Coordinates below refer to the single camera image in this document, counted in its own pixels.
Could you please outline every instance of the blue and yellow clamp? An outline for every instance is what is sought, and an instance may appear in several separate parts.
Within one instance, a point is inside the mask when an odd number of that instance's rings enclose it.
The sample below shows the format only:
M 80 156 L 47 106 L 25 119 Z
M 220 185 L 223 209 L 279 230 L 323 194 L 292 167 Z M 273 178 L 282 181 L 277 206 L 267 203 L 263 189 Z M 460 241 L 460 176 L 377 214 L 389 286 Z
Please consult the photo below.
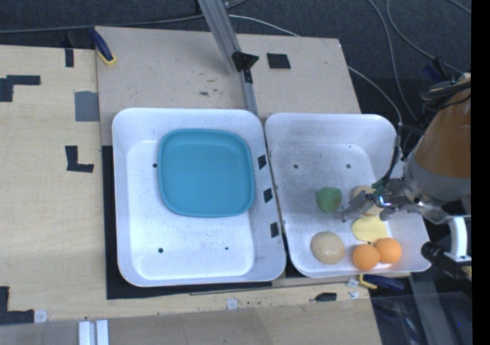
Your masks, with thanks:
M 107 43 L 104 41 L 104 39 L 100 36 L 100 34 L 94 30 L 90 29 L 89 30 L 89 36 L 90 39 L 95 43 L 95 47 L 98 50 L 97 55 L 99 55 L 99 58 L 105 63 L 105 65 L 113 65 L 116 63 L 117 58 L 116 56 L 111 52 L 109 49 L 109 46 L 107 46 Z

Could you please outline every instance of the white tray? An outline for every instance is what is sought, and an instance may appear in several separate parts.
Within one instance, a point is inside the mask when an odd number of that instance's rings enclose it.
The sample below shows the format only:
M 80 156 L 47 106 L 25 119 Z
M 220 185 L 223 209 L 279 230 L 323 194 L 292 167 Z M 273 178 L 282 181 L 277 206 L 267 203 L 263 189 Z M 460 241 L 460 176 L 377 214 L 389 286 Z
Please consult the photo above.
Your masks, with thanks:
M 375 115 L 278 113 L 266 120 L 265 130 L 293 265 L 313 278 L 358 274 L 351 260 L 360 243 L 351 232 L 353 220 L 343 223 L 340 213 L 323 213 L 315 193 L 324 186 L 339 188 L 342 209 L 353 187 L 381 178 L 393 154 L 393 126 Z M 399 164 L 392 176 L 400 173 Z M 395 214 L 386 226 L 402 245 L 403 257 L 393 265 L 378 264 L 370 273 L 419 272 L 430 266 L 420 253 L 429 237 L 419 214 Z M 322 231 L 338 234 L 345 244 L 345 257 L 336 265 L 322 264 L 310 250 L 312 237 Z
M 247 212 L 197 218 L 180 216 L 164 205 L 158 189 L 158 144 L 176 129 L 219 129 L 245 140 L 256 185 Z M 264 282 L 283 272 L 286 253 L 277 232 L 279 213 L 270 167 L 259 161 L 264 159 L 266 144 L 262 123 L 254 114 L 124 109 L 113 120 L 113 153 L 117 259 L 128 282 L 140 287 Z

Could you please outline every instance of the robotic arm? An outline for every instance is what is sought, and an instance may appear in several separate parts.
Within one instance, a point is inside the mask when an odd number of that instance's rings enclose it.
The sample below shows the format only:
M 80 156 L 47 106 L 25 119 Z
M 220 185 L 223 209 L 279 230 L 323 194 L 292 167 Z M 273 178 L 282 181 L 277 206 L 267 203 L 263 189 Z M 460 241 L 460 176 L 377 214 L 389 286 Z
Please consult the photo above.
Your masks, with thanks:
M 465 220 L 471 216 L 471 78 L 454 84 L 458 92 L 434 116 L 403 166 L 402 178 L 381 180 L 375 192 L 362 191 L 342 213 L 343 221 L 360 216 L 373 203 L 382 220 L 401 210 L 418 212 L 435 224 L 449 224 L 450 252 L 428 242 L 423 256 L 453 278 L 466 277 Z

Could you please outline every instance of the blue plate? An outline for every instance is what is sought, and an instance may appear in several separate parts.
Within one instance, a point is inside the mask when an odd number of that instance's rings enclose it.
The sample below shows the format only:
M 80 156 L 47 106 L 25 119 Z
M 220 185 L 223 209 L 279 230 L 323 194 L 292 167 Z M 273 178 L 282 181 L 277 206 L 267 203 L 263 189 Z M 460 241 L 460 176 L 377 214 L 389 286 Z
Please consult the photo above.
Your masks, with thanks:
M 184 216 L 236 216 L 255 195 L 247 143 L 221 130 L 168 133 L 160 142 L 158 180 L 165 205 Z

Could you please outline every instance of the orange fruit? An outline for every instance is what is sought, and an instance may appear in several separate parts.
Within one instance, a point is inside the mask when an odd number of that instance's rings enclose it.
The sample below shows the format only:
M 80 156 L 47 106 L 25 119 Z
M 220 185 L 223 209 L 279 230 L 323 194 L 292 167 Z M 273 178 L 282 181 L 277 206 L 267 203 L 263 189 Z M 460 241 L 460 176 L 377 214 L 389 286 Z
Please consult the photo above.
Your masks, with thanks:
M 379 239 L 376 250 L 380 253 L 380 261 L 383 263 L 395 263 L 400 261 L 402 248 L 399 242 L 393 238 Z
M 371 270 L 380 261 L 380 253 L 371 244 L 360 244 L 352 253 L 352 261 L 360 270 Z

